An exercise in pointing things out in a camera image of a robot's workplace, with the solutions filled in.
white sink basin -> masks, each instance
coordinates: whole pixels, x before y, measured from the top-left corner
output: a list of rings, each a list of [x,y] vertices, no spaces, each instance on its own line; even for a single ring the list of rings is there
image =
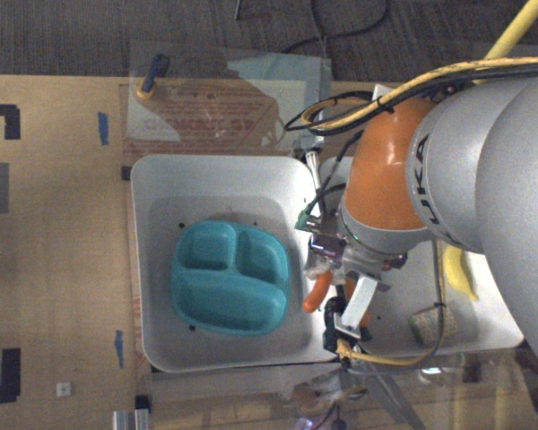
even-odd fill
[[[315,196],[308,169],[295,159],[166,156],[140,159],[132,170],[134,219],[142,299],[143,348],[161,371],[268,366],[328,361],[322,312],[301,311],[308,233],[294,228]],[[276,236],[291,263],[290,301],[282,324],[264,336],[236,336],[190,327],[169,301],[176,241],[204,219],[253,225]]]

dark floor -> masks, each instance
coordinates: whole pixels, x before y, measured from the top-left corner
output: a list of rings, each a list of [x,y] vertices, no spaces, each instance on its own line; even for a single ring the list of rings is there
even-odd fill
[[[372,31],[329,39],[334,78],[402,81],[482,56],[526,0],[387,0]],[[0,73],[127,75],[132,42],[280,52],[314,37],[309,0],[0,0]],[[315,0],[324,35],[358,30],[382,0]],[[538,21],[522,40],[538,51]],[[295,51],[319,56],[312,43]]]

transparent plastic sheet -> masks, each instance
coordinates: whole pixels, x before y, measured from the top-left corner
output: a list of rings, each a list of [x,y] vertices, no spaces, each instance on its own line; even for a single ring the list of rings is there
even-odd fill
[[[124,165],[147,154],[290,155],[318,138],[283,124],[327,96],[327,61],[241,49],[133,42],[120,88]],[[152,95],[137,89],[153,57],[169,58]]]

teal divided plate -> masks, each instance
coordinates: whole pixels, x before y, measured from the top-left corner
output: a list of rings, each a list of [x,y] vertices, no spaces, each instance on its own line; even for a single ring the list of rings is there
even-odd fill
[[[273,235],[228,221],[200,221],[176,245],[169,298],[190,325],[241,336],[277,328],[289,302],[289,258]]]

sink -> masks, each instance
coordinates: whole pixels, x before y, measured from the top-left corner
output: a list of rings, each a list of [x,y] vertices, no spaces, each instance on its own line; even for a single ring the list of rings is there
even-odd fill
[[[285,157],[151,155],[132,169],[142,301],[142,341],[156,368],[185,373],[237,366],[326,362],[323,313],[305,314],[302,276],[308,233],[294,228],[315,196],[307,167]],[[173,308],[169,275],[176,244],[197,222],[221,220],[276,237],[287,252],[290,294],[277,328],[238,336],[191,325]]]

